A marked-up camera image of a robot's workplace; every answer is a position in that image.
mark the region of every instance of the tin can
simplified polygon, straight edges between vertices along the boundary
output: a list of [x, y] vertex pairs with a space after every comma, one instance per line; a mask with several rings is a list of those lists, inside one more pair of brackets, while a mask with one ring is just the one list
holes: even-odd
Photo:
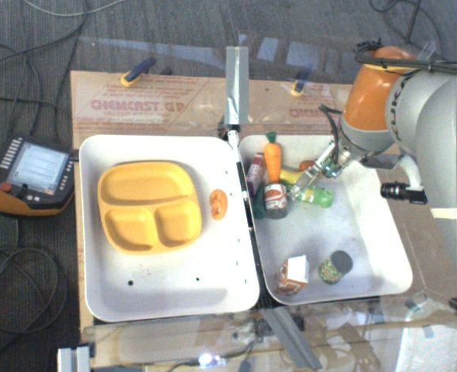
[[287, 216], [287, 189], [283, 184], [265, 186], [265, 209], [267, 218], [282, 219]]
[[345, 251], [335, 251], [327, 260], [321, 262], [318, 273], [327, 284], [336, 284], [352, 269], [352, 258]]

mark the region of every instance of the gray carpet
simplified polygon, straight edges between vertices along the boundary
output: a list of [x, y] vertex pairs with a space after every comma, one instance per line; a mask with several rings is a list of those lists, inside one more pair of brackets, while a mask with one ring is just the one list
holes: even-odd
[[[79, 12], [81, 0], [30, 0], [56, 12]], [[116, 0], [88, 0], [90, 9]], [[393, 0], [371, 0], [385, 8]], [[70, 144], [70, 84], [67, 69], [125, 72], [149, 55], [157, 59], [152, 73], [170, 67], [185, 76], [225, 76], [225, 48], [246, 45], [253, 79], [292, 80], [302, 66], [311, 66], [311, 81], [350, 84], [359, 65], [353, 49], [359, 42], [381, 38], [418, 53], [430, 42], [435, 53], [457, 60], [457, 0], [422, 0], [409, 43], [405, 35], [413, 5], [399, 2], [386, 15], [373, 10], [369, 0], [132, 0], [87, 15], [77, 35], [27, 53], [40, 74], [36, 80], [21, 57], [0, 63], [0, 144], [8, 133], [28, 133], [42, 140]], [[0, 43], [23, 50], [58, 39], [82, 17], [56, 17], [20, 0], [0, 0]], [[0, 58], [9, 55], [0, 47]], [[56, 102], [37, 113], [34, 103], [12, 102], [19, 80], [21, 98]], [[0, 215], [0, 247], [47, 250], [64, 280], [46, 314], [34, 326], [58, 315], [49, 328], [27, 335], [0, 331], [0, 370], [56, 370], [60, 347], [80, 342], [77, 305], [75, 208], [43, 219]], [[51, 292], [52, 268], [41, 258], [22, 256], [18, 263], [30, 270], [43, 297]], [[0, 323], [20, 330], [43, 309], [34, 289], [16, 268], [0, 278]], [[64, 301], [63, 311], [58, 308]]]

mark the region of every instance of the yellow divided plate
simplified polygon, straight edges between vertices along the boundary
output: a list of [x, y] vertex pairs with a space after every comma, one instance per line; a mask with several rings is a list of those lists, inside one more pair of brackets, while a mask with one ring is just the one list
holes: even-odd
[[146, 161], [117, 165], [98, 182], [101, 223], [124, 253], [175, 250], [201, 234], [201, 210], [191, 177], [180, 165]]

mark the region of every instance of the toy carrot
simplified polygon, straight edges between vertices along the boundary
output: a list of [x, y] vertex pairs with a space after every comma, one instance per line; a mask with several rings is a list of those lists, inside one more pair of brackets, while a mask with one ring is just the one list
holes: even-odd
[[278, 183], [280, 180], [280, 167], [282, 164], [282, 150], [278, 144], [275, 143], [277, 133], [274, 131], [266, 134], [268, 143], [265, 145], [263, 156], [265, 159], [266, 172], [270, 183]]

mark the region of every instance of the red button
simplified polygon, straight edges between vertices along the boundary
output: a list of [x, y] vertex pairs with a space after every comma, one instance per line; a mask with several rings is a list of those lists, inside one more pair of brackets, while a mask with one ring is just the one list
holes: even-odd
[[9, 193], [12, 190], [12, 185], [9, 182], [0, 183], [0, 190]]

